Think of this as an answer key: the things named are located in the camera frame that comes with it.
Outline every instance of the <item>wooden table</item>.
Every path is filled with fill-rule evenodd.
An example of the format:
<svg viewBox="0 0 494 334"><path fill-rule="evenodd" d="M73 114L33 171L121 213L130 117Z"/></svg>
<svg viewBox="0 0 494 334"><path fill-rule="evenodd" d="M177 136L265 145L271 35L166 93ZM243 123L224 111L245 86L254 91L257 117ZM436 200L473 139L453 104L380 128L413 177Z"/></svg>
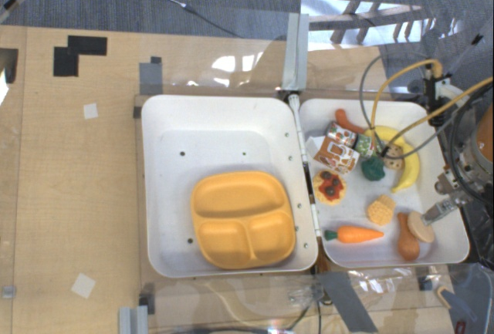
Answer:
<svg viewBox="0 0 494 334"><path fill-rule="evenodd" d="M107 55L80 56L79 77L54 77L53 48L67 46L68 35L107 37ZM0 47L20 51L17 80L0 106L0 143L10 140L7 148L0 147L0 279L17 290L13 302L0 300L0 331L10 332L12 317L15 334L116 333L118 309L135 307L145 284L133 118L139 64L162 58L167 93L272 96L281 80L285 44L2 26ZM309 86L351 96L342 90L354 88L378 54L374 48L359 50L358 56L343 50L309 53ZM231 57L235 72L214 66ZM245 68L251 58L254 70ZM370 86L384 80L382 66L376 67ZM87 120L84 106L93 103L98 116ZM71 291L81 273L95 281L88 298ZM208 280L156 279L159 314L151 326L259 320L268 312L243 305L283 291L269 278L258 285L252 278L230 286L218 282L213 289ZM245 291L242 299L237 285ZM398 332L404 319L417 332L452 332L447 310L435 296L409 283L372 301L370 310L381 332ZM323 313L327 329L343 327L333 307ZM317 317L314 310L309 315L297 326L300 332L314 332Z"/></svg>

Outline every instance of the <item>green vegetable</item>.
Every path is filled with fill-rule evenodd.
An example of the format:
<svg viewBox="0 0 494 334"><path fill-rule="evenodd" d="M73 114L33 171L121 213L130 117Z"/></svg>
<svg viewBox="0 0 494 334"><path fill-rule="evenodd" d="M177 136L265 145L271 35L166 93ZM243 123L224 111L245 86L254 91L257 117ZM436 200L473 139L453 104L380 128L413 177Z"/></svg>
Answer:
<svg viewBox="0 0 494 334"><path fill-rule="evenodd" d="M378 157L371 157L369 160L362 161L362 172L368 180L376 181L384 177L384 163Z"/></svg>

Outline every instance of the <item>yellow banana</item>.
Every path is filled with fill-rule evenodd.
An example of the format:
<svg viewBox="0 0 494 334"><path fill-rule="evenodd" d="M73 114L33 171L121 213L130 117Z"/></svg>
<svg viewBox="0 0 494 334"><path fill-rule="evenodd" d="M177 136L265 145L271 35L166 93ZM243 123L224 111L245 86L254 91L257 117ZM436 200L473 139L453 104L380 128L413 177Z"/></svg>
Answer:
<svg viewBox="0 0 494 334"><path fill-rule="evenodd" d="M403 154L411 152L414 148L408 143L401 145L403 149ZM410 187L418 178L418 172L420 171L420 160L418 159L418 154L413 153L410 156L404 158L404 169L401 173L400 180L398 184L391 189L392 193L396 193L399 190L406 189Z"/></svg>
<svg viewBox="0 0 494 334"><path fill-rule="evenodd" d="M377 135L382 140L385 140L389 142L390 140L393 139L393 137L399 132L398 130L395 130L394 128L391 127L386 127L386 126L376 126L375 128ZM371 130L366 130L365 135L371 136ZM414 148L410 146L403 137L399 137L394 141L395 145L398 145L403 149L403 154L406 154L408 152L411 152ZM410 156L406 156L404 158L404 169L403 172L401 173L400 180L391 189L391 192L396 193L399 190L403 190L407 187L410 187L412 184L415 183L418 179L418 173L420 172L420 160L418 159L418 154L413 153Z"/></svg>

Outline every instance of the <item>toy carrot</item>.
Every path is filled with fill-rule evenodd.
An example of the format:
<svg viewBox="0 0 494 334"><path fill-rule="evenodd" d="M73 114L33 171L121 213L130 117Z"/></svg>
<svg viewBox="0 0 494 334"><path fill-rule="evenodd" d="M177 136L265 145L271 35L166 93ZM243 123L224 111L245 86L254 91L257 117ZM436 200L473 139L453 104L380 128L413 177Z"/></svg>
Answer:
<svg viewBox="0 0 494 334"><path fill-rule="evenodd" d="M359 242L370 241L371 239L380 238L382 236L384 236L384 232L357 226L341 226L338 228L338 231L326 230L324 232L324 238L326 241L338 239L338 241L345 244L356 244Z"/></svg>
<svg viewBox="0 0 494 334"><path fill-rule="evenodd" d="M347 118L347 112L345 109L338 109L335 112L337 118L337 123L340 124L344 129L351 131L352 133L365 133L365 129L355 124L351 123Z"/></svg>

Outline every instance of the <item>yellow cable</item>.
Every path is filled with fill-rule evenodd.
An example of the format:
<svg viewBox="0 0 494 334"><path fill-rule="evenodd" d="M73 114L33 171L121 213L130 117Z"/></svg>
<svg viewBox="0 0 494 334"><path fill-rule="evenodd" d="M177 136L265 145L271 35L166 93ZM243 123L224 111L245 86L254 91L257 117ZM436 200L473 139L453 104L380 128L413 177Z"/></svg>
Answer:
<svg viewBox="0 0 494 334"><path fill-rule="evenodd" d="M383 85L377 91L376 98L374 99L374 105L372 106L372 116L370 117L370 134L372 137L372 144L374 146L377 146L375 140L376 134L374 132L374 122L376 120L377 103L379 102L379 99L381 98L381 94L383 93L384 89L387 87L389 83L391 83L393 80L397 79L404 73L410 72L419 66L425 66L428 64L432 64L432 73L435 78L439 78L442 76L442 64L437 59L425 59L423 61L419 61L414 64L411 64L410 66L403 68L398 73L395 73L391 78L386 80L386 82L384 82Z"/></svg>
<svg viewBox="0 0 494 334"><path fill-rule="evenodd" d="M463 93L461 93L459 96L456 96L453 98L451 101L446 103L445 105L441 106L440 108L436 109L434 112L428 114L427 116L422 117L420 120L417 120L415 123L410 124L410 126L405 127L403 130L401 130L398 134L394 136L394 138L399 138L401 137L404 133L407 133L410 131L412 128L415 128L419 124L422 124L423 122L432 119L433 117L436 117L437 115L440 115L443 113L445 110L449 109L453 105L455 105L459 100L461 100L463 97L469 95L470 93L473 93L477 89L480 89L481 87L485 86L486 84L492 83L492 76L484 79L481 82L478 82L474 86L470 87L469 89L465 90Z"/></svg>

